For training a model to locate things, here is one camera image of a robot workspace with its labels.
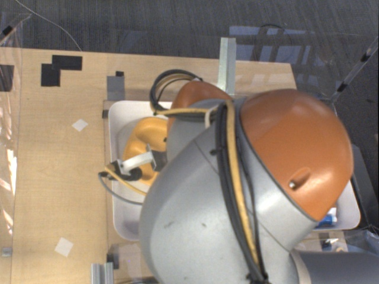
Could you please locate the blue and white bottle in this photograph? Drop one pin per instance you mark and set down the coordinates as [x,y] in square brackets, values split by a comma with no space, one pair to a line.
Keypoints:
[325,221]

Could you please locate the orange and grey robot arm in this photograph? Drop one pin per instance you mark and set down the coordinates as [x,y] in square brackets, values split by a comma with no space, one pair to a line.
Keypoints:
[207,206]

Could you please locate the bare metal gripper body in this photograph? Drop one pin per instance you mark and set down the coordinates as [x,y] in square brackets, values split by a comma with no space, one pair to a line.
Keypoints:
[160,161]

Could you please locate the white plastic tray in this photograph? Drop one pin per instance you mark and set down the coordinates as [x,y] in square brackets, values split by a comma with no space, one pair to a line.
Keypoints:
[348,211]
[118,206]

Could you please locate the black cylinder on white bracket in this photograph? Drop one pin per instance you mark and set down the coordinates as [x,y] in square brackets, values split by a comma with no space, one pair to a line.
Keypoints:
[134,161]

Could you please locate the pale wood board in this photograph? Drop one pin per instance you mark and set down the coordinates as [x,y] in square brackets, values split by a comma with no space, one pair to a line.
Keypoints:
[142,75]

